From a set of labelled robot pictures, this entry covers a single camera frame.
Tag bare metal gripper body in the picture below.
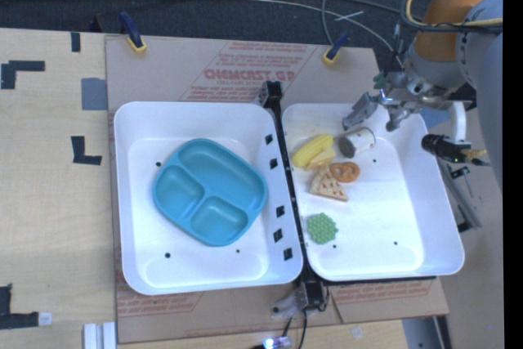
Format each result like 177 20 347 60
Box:
378 69 449 115

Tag white small can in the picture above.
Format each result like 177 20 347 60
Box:
337 127 377 159

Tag yellow cheese wedge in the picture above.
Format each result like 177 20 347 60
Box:
305 146 337 172

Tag yellow corn cob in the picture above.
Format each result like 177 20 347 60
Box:
291 133 335 168

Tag brown pretzel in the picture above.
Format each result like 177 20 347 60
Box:
329 161 361 184

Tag pizza slice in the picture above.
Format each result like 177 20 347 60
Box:
309 164 350 203

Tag thin black rod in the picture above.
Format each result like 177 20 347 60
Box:
270 101 315 286

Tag white plastic tray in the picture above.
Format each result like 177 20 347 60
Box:
281 102 466 282
113 101 304 296

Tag green grapes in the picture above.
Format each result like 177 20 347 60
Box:
306 212 339 245

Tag brown cardboard board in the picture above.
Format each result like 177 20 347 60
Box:
104 34 450 344

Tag blue divided plate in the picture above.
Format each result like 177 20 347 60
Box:
152 137 269 248

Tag black cylinder on white bracket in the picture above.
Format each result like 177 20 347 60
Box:
421 101 475 165

